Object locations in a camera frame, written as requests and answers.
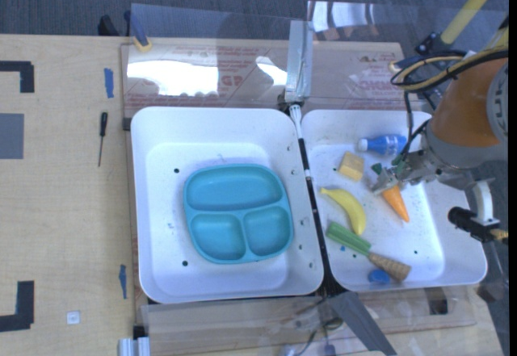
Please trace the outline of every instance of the plastic bottle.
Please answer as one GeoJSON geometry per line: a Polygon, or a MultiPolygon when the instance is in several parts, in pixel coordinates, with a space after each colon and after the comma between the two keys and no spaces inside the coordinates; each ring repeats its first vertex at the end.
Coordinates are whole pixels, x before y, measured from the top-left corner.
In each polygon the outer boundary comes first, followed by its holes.
{"type": "Polygon", "coordinates": [[[374,151],[380,155],[397,155],[406,145],[407,138],[403,135],[381,135],[374,138],[362,138],[357,142],[360,152],[374,151]]]}

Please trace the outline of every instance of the yellow banana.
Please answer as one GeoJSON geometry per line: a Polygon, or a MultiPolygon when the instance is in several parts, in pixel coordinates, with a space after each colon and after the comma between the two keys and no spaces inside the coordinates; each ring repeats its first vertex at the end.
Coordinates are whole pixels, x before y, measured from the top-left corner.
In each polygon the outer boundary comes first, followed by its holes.
{"type": "Polygon", "coordinates": [[[361,235],[366,228],[366,214],[364,213],[363,206],[357,200],[357,198],[350,192],[341,188],[327,190],[321,188],[322,194],[329,195],[336,203],[338,203],[348,215],[352,230],[355,234],[361,235]]]}

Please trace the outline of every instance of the yellow sponge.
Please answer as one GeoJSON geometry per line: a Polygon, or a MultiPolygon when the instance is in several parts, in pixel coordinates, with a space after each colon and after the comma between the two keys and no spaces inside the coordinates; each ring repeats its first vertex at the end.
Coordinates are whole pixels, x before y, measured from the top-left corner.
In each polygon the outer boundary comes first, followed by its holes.
{"type": "Polygon", "coordinates": [[[363,177],[364,159],[349,151],[345,152],[345,156],[341,160],[338,172],[359,181],[363,177]]]}

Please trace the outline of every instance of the table top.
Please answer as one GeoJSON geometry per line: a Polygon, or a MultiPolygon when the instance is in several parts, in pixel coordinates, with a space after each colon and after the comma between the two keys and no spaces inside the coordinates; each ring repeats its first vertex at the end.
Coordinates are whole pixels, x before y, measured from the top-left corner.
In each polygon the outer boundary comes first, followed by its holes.
{"type": "MultiPolygon", "coordinates": [[[[0,35],[3,61],[35,66],[34,93],[20,93],[18,73],[0,72],[0,113],[23,114],[24,123],[23,159],[0,159],[0,316],[15,314],[17,282],[35,284],[31,328],[0,333],[7,354],[114,354],[118,340],[132,336],[136,309],[120,57],[120,46],[128,42],[0,35]],[[105,88],[105,69],[113,72],[113,98],[105,88]],[[109,118],[98,166],[103,111],[109,118]],[[74,312],[80,312],[79,323],[74,312]]],[[[467,292],[475,324],[391,333],[393,347],[399,354],[502,354],[485,303],[473,287],[467,292]]],[[[357,339],[345,348],[364,350],[357,339]]]]}

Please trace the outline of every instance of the orange carrot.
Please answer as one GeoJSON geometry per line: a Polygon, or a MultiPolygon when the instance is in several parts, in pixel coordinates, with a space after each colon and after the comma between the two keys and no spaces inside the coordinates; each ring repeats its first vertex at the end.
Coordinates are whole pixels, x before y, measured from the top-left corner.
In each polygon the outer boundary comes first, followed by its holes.
{"type": "Polygon", "coordinates": [[[392,186],[388,190],[382,191],[383,198],[388,202],[393,210],[406,222],[410,222],[410,216],[407,213],[401,190],[396,186],[392,186]]]}

